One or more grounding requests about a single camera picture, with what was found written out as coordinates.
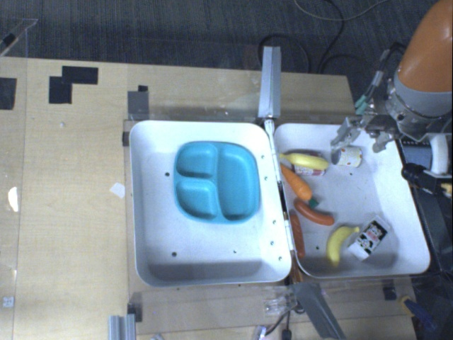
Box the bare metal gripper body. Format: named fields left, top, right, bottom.
left=361, top=96, right=447, bottom=143

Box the white can with coloured dots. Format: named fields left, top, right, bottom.
left=331, top=146, right=363, bottom=169

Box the yellow banana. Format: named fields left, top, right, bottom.
left=279, top=152, right=330, bottom=171
left=326, top=225, right=361, bottom=267

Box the red and white can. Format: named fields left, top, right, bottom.
left=291, top=149, right=328, bottom=177

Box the white plastic tray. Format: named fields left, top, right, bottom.
left=274, top=123, right=432, bottom=279
left=128, top=120, right=293, bottom=288

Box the orange carrot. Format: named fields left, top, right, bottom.
left=280, top=162, right=319, bottom=208

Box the thin black and white rod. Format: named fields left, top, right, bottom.
left=263, top=118, right=295, bottom=283

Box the orange-red sausage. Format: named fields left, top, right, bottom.
left=289, top=212, right=306, bottom=260
left=293, top=199, right=336, bottom=227

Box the white cow print carton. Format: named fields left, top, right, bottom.
left=347, top=215, right=391, bottom=261

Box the blue divided plate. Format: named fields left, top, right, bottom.
left=173, top=140, right=262, bottom=225

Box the black cylinder on white bracket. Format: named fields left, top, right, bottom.
left=401, top=133, right=453, bottom=195

